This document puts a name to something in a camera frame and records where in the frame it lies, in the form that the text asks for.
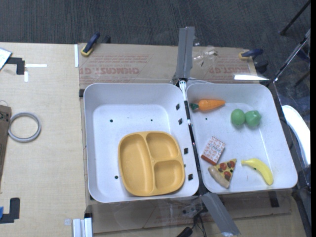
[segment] toy food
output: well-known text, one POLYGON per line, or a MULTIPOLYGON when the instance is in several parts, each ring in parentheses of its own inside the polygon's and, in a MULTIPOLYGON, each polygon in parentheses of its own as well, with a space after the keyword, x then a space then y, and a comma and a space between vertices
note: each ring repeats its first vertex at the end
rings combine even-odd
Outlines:
POLYGON ((215 165, 224 150, 225 144, 214 136, 208 141, 201 158, 215 165))
POLYGON ((261 160, 257 158, 251 158, 249 160, 242 160, 241 164, 249 165, 250 167, 253 167, 255 170, 257 170, 268 185, 273 183, 273 175, 270 168, 261 160))
POLYGON ((218 99, 201 99, 197 104, 191 103, 192 110, 199 109, 200 111, 209 111, 225 104, 224 100, 218 99))
POLYGON ((257 126, 260 123, 261 115, 258 111, 249 111, 245 113, 245 118, 249 126, 257 126))
POLYGON ((220 185, 228 189, 235 170, 236 159, 222 162, 208 168, 209 173, 220 185))
POLYGON ((234 125, 241 125, 245 122, 245 113, 241 109, 233 110, 231 114, 231 121, 234 125))

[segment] yellow banana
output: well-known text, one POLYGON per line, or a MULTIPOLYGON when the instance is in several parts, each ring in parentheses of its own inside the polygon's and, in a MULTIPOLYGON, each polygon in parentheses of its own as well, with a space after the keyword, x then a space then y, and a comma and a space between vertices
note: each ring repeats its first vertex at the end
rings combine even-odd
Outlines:
POLYGON ((249 160, 241 160, 241 164, 249 165, 255 170, 258 170, 268 185, 273 183, 273 175, 270 168, 261 160, 257 158, 251 158, 249 160))

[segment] pizza crust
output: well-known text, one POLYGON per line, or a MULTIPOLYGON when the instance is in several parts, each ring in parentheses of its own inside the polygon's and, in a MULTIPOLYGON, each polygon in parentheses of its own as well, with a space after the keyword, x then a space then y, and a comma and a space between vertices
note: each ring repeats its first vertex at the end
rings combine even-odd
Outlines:
POLYGON ((223 176, 221 176, 221 174, 217 171, 215 166, 208 167, 208 172, 220 185, 222 185, 226 189, 229 187, 230 182, 227 181, 223 176))

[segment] wooden table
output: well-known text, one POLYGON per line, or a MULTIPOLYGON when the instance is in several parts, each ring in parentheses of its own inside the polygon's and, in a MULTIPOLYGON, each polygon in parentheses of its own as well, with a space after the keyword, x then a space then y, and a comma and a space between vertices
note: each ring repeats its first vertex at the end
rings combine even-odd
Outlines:
MULTIPOLYGON (((0 224, 1 236, 70 237, 72 219, 83 218, 86 189, 79 99, 79 72, 75 67, 74 45, 0 43, 11 57, 26 64, 47 64, 28 68, 28 82, 16 75, 14 65, 0 72, 0 100, 12 114, 31 112, 42 123, 39 137, 30 143, 8 139, 0 206, 9 213, 11 198, 20 198, 19 219, 0 224)), ((28 136, 36 129, 29 118, 12 128, 28 136)), ((288 197, 291 213, 236 219, 243 236, 304 236, 296 203, 288 197)), ((98 236, 177 236, 185 226, 104 233, 98 236)), ((205 223, 208 236, 222 236, 214 222, 205 223)), ((193 236, 201 236, 195 228, 193 236)))

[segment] toy carrot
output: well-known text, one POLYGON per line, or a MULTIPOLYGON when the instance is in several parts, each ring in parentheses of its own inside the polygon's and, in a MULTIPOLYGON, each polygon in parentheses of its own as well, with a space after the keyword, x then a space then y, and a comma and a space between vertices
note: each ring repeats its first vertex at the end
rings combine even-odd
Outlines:
POLYGON ((192 110, 199 109, 200 111, 209 111, 225 104, 224 100, 220 99, 201 99, 197 104, 191 103, 192 110))

